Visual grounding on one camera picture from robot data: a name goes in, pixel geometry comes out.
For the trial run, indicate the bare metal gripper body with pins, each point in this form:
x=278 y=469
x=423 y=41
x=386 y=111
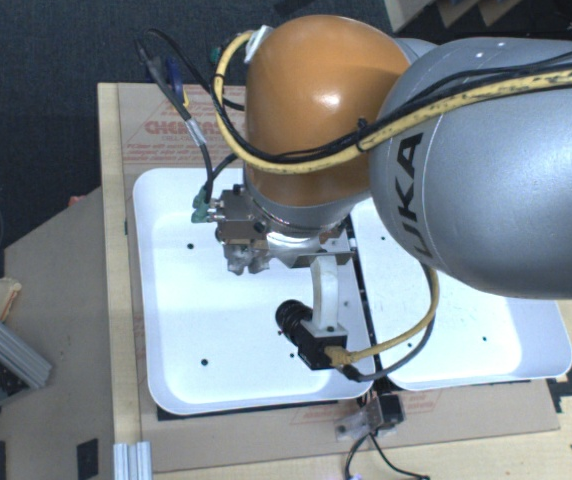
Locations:
x=240 y=220

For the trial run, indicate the white plastic tray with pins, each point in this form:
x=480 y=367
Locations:
x=226 y=313
x=466 y=338

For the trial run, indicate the black cylinder on white bracket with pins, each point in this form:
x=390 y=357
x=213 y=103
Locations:
x=324 y=298

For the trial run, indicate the brown cardboard board red print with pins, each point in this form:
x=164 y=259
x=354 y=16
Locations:
x=246 y=443

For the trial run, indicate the thin black rod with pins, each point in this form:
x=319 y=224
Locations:
x=369 y=313

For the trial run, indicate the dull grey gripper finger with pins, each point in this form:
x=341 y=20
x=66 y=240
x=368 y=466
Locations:
x=236 y=262
x=259 y=260

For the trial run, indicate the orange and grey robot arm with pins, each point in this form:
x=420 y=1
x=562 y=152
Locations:
x=486 y=178

